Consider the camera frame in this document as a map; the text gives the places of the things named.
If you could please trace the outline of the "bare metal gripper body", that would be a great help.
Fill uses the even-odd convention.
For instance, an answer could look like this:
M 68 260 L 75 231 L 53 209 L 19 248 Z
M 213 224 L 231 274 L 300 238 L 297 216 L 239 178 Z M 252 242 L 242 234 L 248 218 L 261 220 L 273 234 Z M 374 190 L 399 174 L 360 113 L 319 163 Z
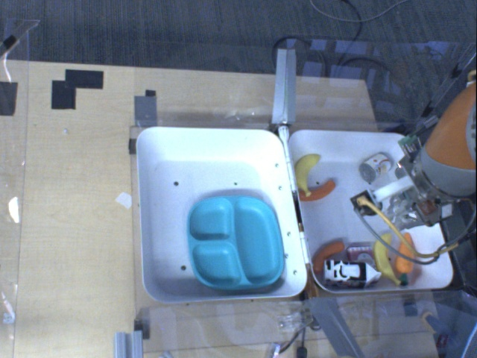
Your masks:
M 443 208 L 452 201 L 448 183 L 444 180 L 449 168 L 435 162 L 427 154 L 420 154 L 414 159 L 403 157 L 398 166 L 397 177 L 411 180 L 411 186 L 397 194 L 409 200 L 409 212 L 415 211 L 426 226 L 444 219 Z

